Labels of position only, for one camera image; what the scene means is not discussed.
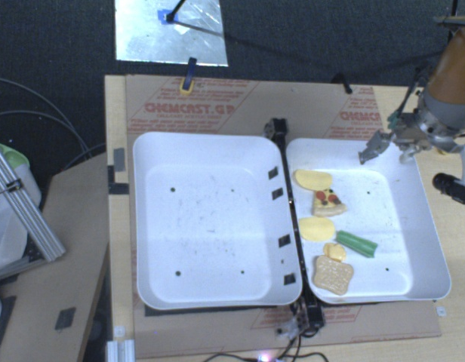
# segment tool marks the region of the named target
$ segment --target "white tray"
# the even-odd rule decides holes
[[[298,139],[288,145],[297,218],[312,215],[313,192],[295,182],[295,170],[328,172],[332,189],[348,207],[331,217],[336,230],[378,243],[373,259],[346,248],[345,262],[354,275],[346,295],[338,296],[313,284],[314,259],[325,242],[302,239],[312,291],[331,304],[441,299],[451,289],[451,278],[417,163],[400,164],[393,146],[360,165],[358,152],[364,148],[365,142],[345,140]]]
[[[137,288],[156,309],[287,305],[302,289],[278,148],[145,133],[134,144]]]

